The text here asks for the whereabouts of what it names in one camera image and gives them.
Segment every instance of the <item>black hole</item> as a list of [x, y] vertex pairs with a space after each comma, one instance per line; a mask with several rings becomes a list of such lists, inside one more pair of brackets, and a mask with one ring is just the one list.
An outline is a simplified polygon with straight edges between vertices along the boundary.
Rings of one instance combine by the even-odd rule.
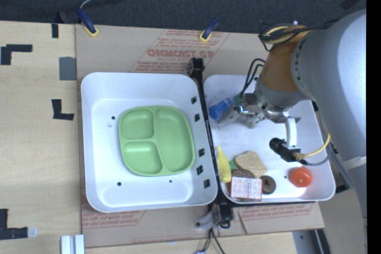
[[197, 174], [200, 175], [200, 173], [202, 173], [204, 171], [204, 169], [202, 168], [202, 165], [200, 165], [197, 169]]
[[206, 189], [207, 187], [210, 187], [210, 180], [209, 179], [206, 179], [204, 181], [204, 188]]

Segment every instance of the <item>black connector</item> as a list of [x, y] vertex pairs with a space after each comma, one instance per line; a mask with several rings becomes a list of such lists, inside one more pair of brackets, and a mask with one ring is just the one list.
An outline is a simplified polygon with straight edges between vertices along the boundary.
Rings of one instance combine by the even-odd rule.
[[270, 148], [275, 151], [280, 157], [286, 162], [296, 162], [298, 161], [294, 157], [295, 152], [300, 152], [299, 148], [288, 149], [284, 144], [286, 141], [278, 139], [277, 137], [270, 140]]

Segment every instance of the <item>gray floor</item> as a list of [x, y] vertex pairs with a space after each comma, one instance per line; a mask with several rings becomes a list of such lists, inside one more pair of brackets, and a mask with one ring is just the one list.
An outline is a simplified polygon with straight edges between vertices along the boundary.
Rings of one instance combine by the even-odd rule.
[[[332, 167], [336, 183], [340, 185], [341, 179], [335, 167]], [[331, 254], [365, 253], [363, 218], [354, 189], [335, 194], [333, 198], [320, 202], [319, 205]]]

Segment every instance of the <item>yellow cable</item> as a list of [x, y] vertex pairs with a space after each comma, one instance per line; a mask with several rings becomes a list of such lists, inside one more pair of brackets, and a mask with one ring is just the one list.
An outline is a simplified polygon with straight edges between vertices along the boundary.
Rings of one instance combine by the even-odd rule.
[[322, 146], [321, 148], [319, 148], [318, 150], [315, 150], [314, 152], [311, 152], [311, 153], [299, 153], [299, 152], [295, 152], [293, 155], [294, 155], [294, 157], [295, 157], [297, 160], [303, 160], [303, 159], [305, 159], [305, 158], [308, 158], [309, 156], [317, 155], [318, 153], [322, 152], [324, 148], [327, 147], [327, 145], [328, 145], [328, 143], [330, 142], [330, 140], [331, 140], [331, 135], [328, 134], [325, 143], [324, 143], [323, 146]]

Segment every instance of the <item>green plate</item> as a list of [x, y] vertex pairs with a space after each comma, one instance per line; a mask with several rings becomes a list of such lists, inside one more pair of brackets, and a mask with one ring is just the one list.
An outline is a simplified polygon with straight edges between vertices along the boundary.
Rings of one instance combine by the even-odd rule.
[[145, 106], [124, 111], [118, 133], [124, 164], [135, 174], [179, 174], [195, 162], [188, 119], [177, 108]]

